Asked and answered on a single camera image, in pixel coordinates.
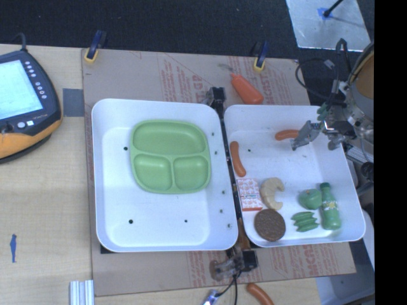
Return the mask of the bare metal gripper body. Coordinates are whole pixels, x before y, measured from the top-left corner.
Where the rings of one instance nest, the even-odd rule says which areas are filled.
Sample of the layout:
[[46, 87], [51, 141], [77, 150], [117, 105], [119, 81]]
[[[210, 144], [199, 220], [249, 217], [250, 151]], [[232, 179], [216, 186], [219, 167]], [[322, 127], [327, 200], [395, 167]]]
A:
[[374, 139], [373, 120], [363, 112], [348, 109], [330, 109], [324, 120], [324, 131], [351, 138]]

